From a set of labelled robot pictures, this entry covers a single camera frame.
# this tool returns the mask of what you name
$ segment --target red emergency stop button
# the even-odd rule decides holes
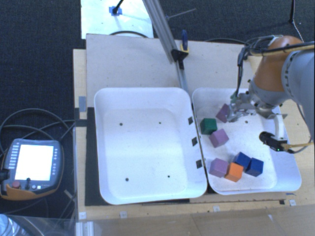
[[[14,189],[20,189],[20,187],[21,187],[21,183],[20,183],[19,180],[13,181],[13,183],[12,183],[12,188],[14,188]]]

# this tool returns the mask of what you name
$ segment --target black carpet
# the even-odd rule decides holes
[[[270,34],[299,36],[288,23],[291,0],[160,0],[171,18],[175,38],[186,29],[190,40],[213,38],[248,40]],[[80,0],[0,0],[0,122],[25,108],[43,108],[62,119],[74,119],[72,50],[85,48],[81,40]],[[314,41],[315,0],[296,0],[295,21],[305,41]],[[11,123],[40,127],[44,116],[18,116]],[[64,132],[51,130],[60,137]],[[4,148],[25,133],[4,130]],[[72,138],[63,140],[66,168],[59,190],[29,202],[0,200],[0,213],[69,217],[74,194]]]

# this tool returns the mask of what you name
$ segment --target orange cube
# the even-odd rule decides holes
[[[241,179],[244,167],[236,163],[230,163],[227,168],[227,173],[224,176],[226,179],[237,182]]]

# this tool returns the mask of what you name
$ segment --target wooden block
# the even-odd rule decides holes
[[[227,167],[228,162],[216,158],[211,162],[209,174],[212,174],[217,177],[223,177],[227,172]]]
[[[236,163],[230,163],[225,178],[233,182],[241,179],[244,167]]]
[[[256,158],[252,158],[248,168],[245,171],[245,173],[256,177],[256,176],[262,174],[263,167],[264,167],[264,162],[263,161],[258,160]]]
[[[250,164],[251,158],[245,155],[242,152],[239,152],[233,159],[233,163],[237,163],[247,169],[248,165]]]
[[[218,118],[220,121],[226,123],[227,119],[226,116],[228,115],[229,106],[224,104],[220,111],[217,113],[216,118]]]
[[[217,131],[216,119],[204,118],[200,123],[201,134],[211,135],[214,131]]]
[[[209,139],[213,145],[213,147],[217,148],[223,144],[225,144],[228,141],[228,136],[224,129],[219,129],[215,132],[213,132],[210,136]]]

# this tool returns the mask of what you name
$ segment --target green cube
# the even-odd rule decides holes
[[[213,132],[217,131],[217,121],[216,119],[204,118],[200,123],[201,134],[211,135]]]

